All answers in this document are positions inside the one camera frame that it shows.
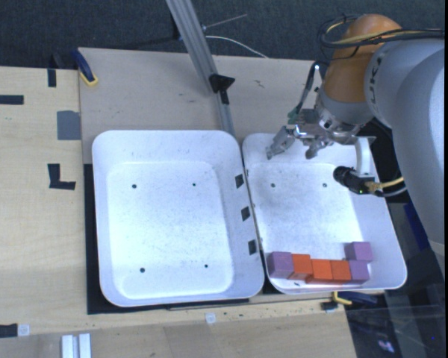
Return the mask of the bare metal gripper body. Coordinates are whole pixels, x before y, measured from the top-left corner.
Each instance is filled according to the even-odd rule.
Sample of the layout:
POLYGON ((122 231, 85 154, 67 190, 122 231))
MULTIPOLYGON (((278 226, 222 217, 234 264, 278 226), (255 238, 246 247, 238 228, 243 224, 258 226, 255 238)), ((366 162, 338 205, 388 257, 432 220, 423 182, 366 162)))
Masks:
POLYGON ((301 109, 293 135, 298 139, 321 143, 353 144, 360 125, 351 125, 330 114, 327 109, 301 109))

